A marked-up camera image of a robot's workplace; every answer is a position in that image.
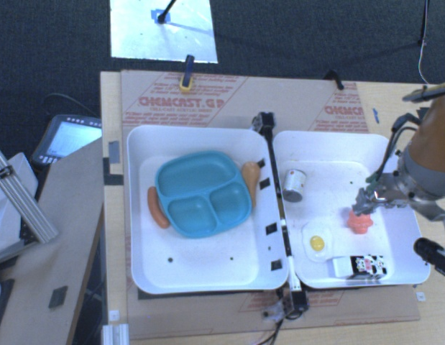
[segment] white container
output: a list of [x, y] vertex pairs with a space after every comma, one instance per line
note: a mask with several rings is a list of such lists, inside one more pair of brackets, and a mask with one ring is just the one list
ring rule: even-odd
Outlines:
[[[430, 269], [413, 251], [421, 236], [409, 208], [379, 209], [364, 235], [346, 226], [349, 209], [364, 179], [376, 170], [387, 140], [373, 134], [282, 132], [274, 141], [280, 180], [290, 169], [303, 170], [303, 200], [284, 202], [295, 273], [313, 288], [416, 284]], [[173, 227], [161, 229], [147, 207], [147, 189], [165, 162], [193, 152], [224, 152], [241, 168], [265, 161], [257, 186], [256, 207], [237, 227], [202, 239], [189, 239]], [[210, 129], [144, 125], [127, 139], [125, 177], [132, 229], [132, 276], [148, 293], [226, 290], [272, 290], [288, 277], [275, 186], [267, 143], [245, 129]], [[276, 224], [276, 232], [266, 228]], [[308, 251], [310, 234], [327, 241], [319, 257]], [[345, 280], [334, 274], [332, 259], [350, 255], [383, 255], [387, 275], [378, 281]]]

